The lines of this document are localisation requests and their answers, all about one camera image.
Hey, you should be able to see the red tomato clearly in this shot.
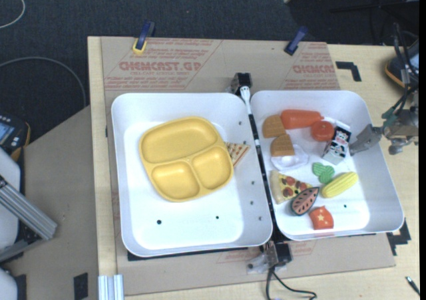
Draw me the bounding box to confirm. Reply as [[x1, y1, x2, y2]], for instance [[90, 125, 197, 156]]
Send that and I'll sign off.
[[310, 120, 335, 142]]

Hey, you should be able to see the yellow divided plate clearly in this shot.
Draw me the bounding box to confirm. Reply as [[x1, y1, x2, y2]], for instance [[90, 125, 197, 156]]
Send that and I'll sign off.
[[138, 116, 235, 204]]

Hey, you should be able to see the tan waffle triangle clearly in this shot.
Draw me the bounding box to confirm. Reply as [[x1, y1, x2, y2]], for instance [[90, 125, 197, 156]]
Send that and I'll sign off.
[[224, 141, 251, 168]]

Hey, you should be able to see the white fried egg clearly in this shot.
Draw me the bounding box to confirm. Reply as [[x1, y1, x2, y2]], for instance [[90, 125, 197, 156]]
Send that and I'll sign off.
[[270, 144, 310, 172]]

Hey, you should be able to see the white plastic tray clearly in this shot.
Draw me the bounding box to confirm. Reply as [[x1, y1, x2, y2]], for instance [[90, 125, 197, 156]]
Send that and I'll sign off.
[[249, 89, 405, 241], [110, 92, 274, 257]]

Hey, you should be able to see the watermelon slice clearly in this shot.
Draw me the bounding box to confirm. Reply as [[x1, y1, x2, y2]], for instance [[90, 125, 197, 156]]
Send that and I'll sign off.
[[289, 186, 321, 218]]

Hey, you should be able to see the green leafy vegetable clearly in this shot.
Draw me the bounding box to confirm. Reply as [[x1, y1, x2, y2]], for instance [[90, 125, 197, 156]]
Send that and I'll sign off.
[[312, 162, 335, 184]]

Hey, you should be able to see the orange carrot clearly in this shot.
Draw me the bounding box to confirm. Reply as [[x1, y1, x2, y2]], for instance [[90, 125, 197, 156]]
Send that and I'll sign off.
[[280, 109, 325, 130]]

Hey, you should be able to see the black pen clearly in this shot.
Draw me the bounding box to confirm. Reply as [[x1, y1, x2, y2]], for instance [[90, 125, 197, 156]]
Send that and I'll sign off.
[[405, 276, 420, 295]]

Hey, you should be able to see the brown bread piece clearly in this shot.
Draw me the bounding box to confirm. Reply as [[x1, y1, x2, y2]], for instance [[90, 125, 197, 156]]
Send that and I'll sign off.
[[269, 133, 296, 158], [262, 114, 288, 139]]

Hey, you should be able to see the yellow corn cob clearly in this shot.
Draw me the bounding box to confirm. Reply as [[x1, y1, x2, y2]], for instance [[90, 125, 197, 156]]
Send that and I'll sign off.
[[320, 171, 359, 199]]

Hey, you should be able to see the yellow pizza slice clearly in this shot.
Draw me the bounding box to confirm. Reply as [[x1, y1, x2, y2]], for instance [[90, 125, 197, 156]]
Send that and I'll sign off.
[[269, 169, 314, 206]]

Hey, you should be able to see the thin black and white rod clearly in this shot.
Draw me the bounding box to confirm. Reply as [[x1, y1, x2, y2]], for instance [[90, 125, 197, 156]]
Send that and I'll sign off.
[[240, 86, 278, 243]]

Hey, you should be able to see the black block with thin wires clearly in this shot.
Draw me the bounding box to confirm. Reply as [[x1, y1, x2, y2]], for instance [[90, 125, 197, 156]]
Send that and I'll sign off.
[[246, 241, 294, 275], [229, 72, 253, 94]]

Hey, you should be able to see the brown cardboard board red print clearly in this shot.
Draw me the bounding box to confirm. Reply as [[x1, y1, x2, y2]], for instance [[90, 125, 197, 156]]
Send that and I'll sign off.
[[99, 36, 397, 297]]

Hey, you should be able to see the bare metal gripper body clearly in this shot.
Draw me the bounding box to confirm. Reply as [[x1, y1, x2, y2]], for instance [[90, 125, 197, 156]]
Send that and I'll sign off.
[[381, 123, 420, 155]]

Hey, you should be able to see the orange packet with yellow star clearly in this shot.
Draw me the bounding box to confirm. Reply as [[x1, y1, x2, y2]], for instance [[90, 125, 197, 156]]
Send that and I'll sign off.
[[308, 205, 335, 231]]

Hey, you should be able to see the black and white milk carton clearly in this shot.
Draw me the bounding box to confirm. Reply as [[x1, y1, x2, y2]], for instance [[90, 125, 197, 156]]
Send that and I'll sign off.
[[320, 120, 352, 166]]

